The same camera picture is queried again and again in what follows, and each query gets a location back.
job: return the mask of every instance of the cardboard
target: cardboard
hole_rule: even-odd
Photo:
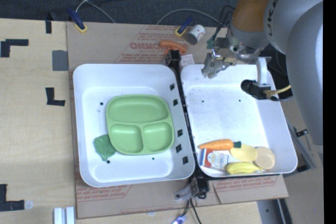
[[[195,45],[174,35],[176,26],[125,25],[86,23],[88,30],[80,33],[67,22],[69,60],[69,84],[72,135],[76,178],[77,218],[91,218],[184,208],[184,201],[175,201],[174,193],[184,188],[188,180],[175,180],[150,184],[94,188],[80,177],[76,133],[76,116],[72,74],[85,63],[163,63],[165,48],[159,42],[169,39],[188,48],[184,65],[203,63],[206,41],[214,28],[206,28],[206,34]],[[218,37],[225,36],[223,29]],[[235,202],[277,199],[288,196],[282,175],[256,178],[230,178],[209,181],[210,191],[205,199],[196,199],[197,206],[230,204]]]

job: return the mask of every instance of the green leaf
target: green leaf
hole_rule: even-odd
[[[93,144],[95,145],[96,152],[104,162],[116,152],[111,144],[108,134],[96,137]]]

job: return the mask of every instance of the toy banana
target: toy banana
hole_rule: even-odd
[[[226,170],[229,174],[240,174],[240,173],[253,173],[257,170],[262,171],[263,169],[254,165],[253,163],[237,162],[237,163],[229,163],[226,166]]]

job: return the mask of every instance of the white tray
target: white tray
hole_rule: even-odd
[[[230,138],[251,146],[266,146],[274,152],[276,164],[263,175],[292,172],[297,167],[297,156],[280,103],[257,100],[240,88],[245,79],[257,80],[256,65],[232,66],[212,79],[203,77],[203,67],[189,65],[181,72],[198,163],[200,144]],[[275,89],[270,73],[268,83]],[[201,169],[211,177],[237,176],[206,167]]]
[[[185,179],[195,162],[173,71],[163,65],[86,64],[75,69],[74,93],[81,177],[106,187]],[[93,140],[107,134],[106,105],[116,96],[153,94],[168,104],[174,125],[173,146],[159,154],[115,153],[103,162]]]

